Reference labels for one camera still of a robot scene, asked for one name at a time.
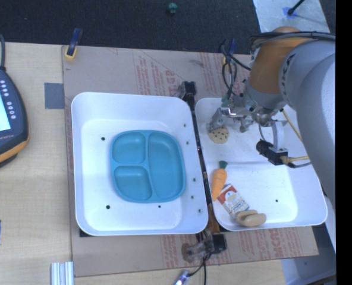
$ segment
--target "white tray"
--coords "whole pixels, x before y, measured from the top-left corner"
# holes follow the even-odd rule
[[[76,219],[93,236],[188,234],[208,223],[205,189],[188,104],[176,97],[81,93],[71,105]],[[179,143],[186,188],[169,202],[142,204],[114,190],[109,147],[129,130],[158,130]]]
[[[240,133],[239,123],[227,119],[225,124],[230,133],[228,141],[216,144],[209,138],[207,125],[220,105],[219,98],[201,99],[196,104],[197,126],[208,180],[212,178],[220,160],[228,162],[227,183],[233,184],[250,209],[265,213],[267,221],[257,228],[239,226],[230,219],[224,207],[216,200],[213,202],[213,210],[218,223],[230,231],[323,223],[327,207],[312,166],[292,169],[284,165],[274,166],[268,162],[256,150],[256,144],[260,140],[257,125],[252,125],[249,131]],[[296,121],[296,113],[289,107],[285,110],[291,120]],[[279,114],[274,119],[285,120],[283,114]],[[270,128],[265,128],[262,132],[268,141],[273,142]],[[301,141],[289,125],[284,126],[284,134],[284,147],[288,149],[288,154],[293,157],[305,156]]]

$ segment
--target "cardboard sheet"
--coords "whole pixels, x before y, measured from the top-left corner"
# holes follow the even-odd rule
[[[84,91],[173,96],[183,81],[196,82],[196,100],[222,97],[222,55],[218,53],[117,49],[79,46],[76,57],[64,57],[65,124],[71,209],[71,243],[76,277],[167,268],[195,267],[183,260],[181,247],[197,243],[195,235],[91,237],[75,217],[71,101]],[[248,64],[247,55],[236,56]],[[248,71],[238,67],[234,91]],[[318,254],[311,227],[225,232],[228,249],[207,265],[305,257]]]

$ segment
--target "green object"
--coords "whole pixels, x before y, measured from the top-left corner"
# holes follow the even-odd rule
[[[219,164],[219,167],[223,169],[226,168],[226,166],[228,165],[228,163],[225,160],[220,160],[218,164]]]
[[[169,11],[171,14],[175,14],[178,6],[175,3],[168,4],[166,10]]]

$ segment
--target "gray tape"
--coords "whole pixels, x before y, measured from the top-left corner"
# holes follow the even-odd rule
[[[44,83],[45,109],[64,108],[64,85],[62,83]]]

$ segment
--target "cookie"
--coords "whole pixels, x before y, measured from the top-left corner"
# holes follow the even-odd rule
[[[216,144],[223,144],[229,139],[229,130],[225,125],[223,125],[212,130],[212,132],[208,132],[208,135]]]

